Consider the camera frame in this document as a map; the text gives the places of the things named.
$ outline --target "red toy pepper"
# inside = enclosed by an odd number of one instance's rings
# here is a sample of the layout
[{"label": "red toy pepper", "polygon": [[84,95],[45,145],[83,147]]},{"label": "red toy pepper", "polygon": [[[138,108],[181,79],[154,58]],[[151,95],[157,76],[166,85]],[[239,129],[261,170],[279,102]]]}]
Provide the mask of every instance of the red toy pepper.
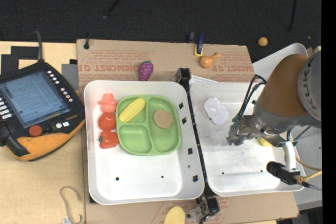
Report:
[{"label": "red toy pepper", "polygon": [[115,147],[119,143],[118,135],[116,132],[102,131],[99,142],[101,148]]}]

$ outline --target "purple grapes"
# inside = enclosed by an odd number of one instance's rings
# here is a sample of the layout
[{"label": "purple grapes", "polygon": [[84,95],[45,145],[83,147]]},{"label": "purple grapes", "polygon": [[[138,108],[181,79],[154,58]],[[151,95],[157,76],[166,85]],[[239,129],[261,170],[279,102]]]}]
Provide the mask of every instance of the purple grapes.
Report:
[{"label": "purple grapes", "polygon": [[139,69],[139,80],[147,81],[151,74],[153,73],[154,65],[151,63],[151,60],[142,62]]}]

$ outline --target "blue clamp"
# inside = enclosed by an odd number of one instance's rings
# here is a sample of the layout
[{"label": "blue clamp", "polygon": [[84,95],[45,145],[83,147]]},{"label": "blue clamp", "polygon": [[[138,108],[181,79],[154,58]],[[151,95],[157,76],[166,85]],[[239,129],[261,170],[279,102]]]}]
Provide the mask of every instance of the blue clamp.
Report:
[{"label": "blue clamp", "polygon": [[197,45],[195,46],[195,56],[203,56],[203,35],[198,33]]}]

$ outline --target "white tray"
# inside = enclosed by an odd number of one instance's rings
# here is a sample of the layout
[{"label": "white tray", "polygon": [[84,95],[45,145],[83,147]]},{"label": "white tray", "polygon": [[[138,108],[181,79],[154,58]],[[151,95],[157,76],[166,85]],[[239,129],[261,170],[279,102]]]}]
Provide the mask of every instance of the white tray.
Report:
[{"label": "white tray", "polygon": [[[98,101],[113,93],[116,100],[130,95],[156,94],[168,98],[180,119],[181,144],[166,155],[139,156],[120,144],[101,149]],[[204,178],[184,88],[176,82],[93,81],[84,90],[88,148],[89,192],[99,204],[194,199],[204,190]]]},{"label": "white tray", "polygon": [[[249,83],[228,82],[197,82],[191,86],[195,122],[211,190],[219,196],[301,190],[303,187],[287,185],[266,171],[270,161],[285,164],[282,148],[261,146],[257,139],[244,140],[240,146],[227,144],[232,118],[238,113],[248,86]],[[262,89],[259,87],[254,93],[245,115],[252,115],[251,101],[258,99]],[[229,120],[224,125],[215,125],[209,119],[203,107],[208,98],[218,98],[226,107]],[[304,175],[299,163],[297,169]]]}]

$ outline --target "toy tomato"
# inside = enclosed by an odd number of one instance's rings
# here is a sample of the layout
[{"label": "toy tomato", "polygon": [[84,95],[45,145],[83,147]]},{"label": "toy tomato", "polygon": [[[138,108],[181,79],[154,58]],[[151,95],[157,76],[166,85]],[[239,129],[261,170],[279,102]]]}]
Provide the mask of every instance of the toy tomato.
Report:
[{"label": "toy tomato", "polygon": [[116,132],[102,131],[99,142],[101,148],[115,147],[119,143],[118,135]]},{"label": "toy tomato", "polygon": [[116,117],[114,113],[104,112],[98,120],[99,128],[105,131],[111,131],[116,128]]}]

